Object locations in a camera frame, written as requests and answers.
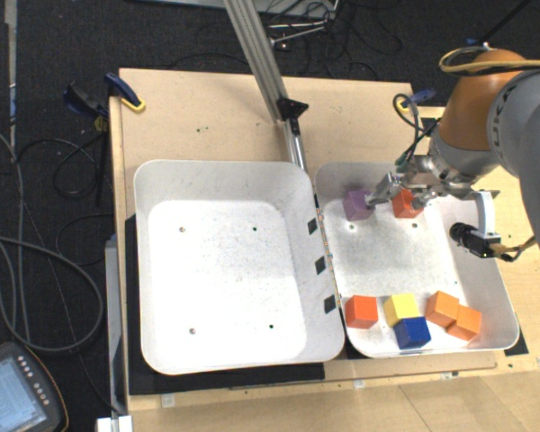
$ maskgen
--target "black bracket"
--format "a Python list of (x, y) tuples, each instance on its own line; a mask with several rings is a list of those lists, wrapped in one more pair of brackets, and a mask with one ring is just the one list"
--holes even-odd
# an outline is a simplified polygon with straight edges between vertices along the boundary
[(278, 110), (282, 116), (282, 120), (290, 121), (290, 127), (292, 128), (292, 134), (294, 136), (300, 136), (300, 125), (298, 123), (298, 117), (308, 110), (308, 105), (306, 103), (300, 103), (294, 101), (293, 99), (280, 98), (276, 102), (278, 105)]

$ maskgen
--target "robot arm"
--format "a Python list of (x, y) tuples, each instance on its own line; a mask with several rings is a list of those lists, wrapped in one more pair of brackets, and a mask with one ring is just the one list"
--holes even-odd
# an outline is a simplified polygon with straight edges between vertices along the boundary
[[(476, 200), (481, 216), (492, 216), (473, 185), (502, 165), (520, 181), (540, 247), (540, 61), (527, 61), (504, 49), (479, 50), (483, 53), (466, 65), (467, 75), (458, 81), (439, 126), (430, 135), (428, 153), (413, 156), (396, 175), (388, 174), (365, 202), (372, 207), (407, 188), (414, 196), (413, 208), (452, 195)], [(449, 73), (456, 71), (456, 67), (441, 67)], [(488, 230), (454, 225), (450, 233), (478, 256), (491, 257), (500, 252), (500, 236)]]

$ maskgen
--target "yellow block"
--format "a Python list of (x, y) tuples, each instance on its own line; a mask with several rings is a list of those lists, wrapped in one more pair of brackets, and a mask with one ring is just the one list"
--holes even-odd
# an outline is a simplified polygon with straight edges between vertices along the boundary
[(393, 294), (385, 301), (383, 307), (386, 320), (391, 327), (402, 319), (420, 317), (418, 305), (414, 299), (414, 294), (411, 292)]

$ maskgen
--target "display screen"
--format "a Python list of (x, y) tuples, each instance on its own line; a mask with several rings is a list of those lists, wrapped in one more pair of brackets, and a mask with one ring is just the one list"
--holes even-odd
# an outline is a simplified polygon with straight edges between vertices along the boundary
[(13, 358), (0, 362), (0, 432), (23, 432), (42, 421), (46, 414), (32, 389), (18, 371)]

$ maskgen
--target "cube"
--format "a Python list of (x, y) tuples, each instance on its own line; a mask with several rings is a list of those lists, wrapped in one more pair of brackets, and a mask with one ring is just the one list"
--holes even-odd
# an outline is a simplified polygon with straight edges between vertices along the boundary
[(420, 316), (414, 294), (411, 292), (393, 294), (383, 304), (383, 308), (388, 325), (391, 327), (396, 325), (402, 319)]
[(458, 298), (446, 292), (435, 292), (426, 304), (426, 320), (447, 328), (458, 317), (458, 304)]
[(430, 330), (424, 317), (413, 317), (402, 319), (394, 327), (394, 334), (400, 349), (416, 349), (427, 344), (430, 337)]
[(416, 218), (424, 211), (424, 208), (414, 210), (412, 202), (414, 195), (408, 189), (402, 189), (398, 195), (392, 199), (392, 208), (396, 218)]
[(458, 306), (458, 315), (455, 322), (446, 329), (446, 333), (457, 338), (469, 341), (480, 332), (482, 313), (471, 307)]
[(346, 326), (369, 329), (378, 321), (378, 306), (372, 296), (354, 295), (344, 306)]
[(368, 189), (350, 191), (346, 194), (342, 205), (349, 221), (365, 220), (372, 215), (375, 207), (368, 208), (365, 201), (365, 197), (370, 194), (371, 192)]

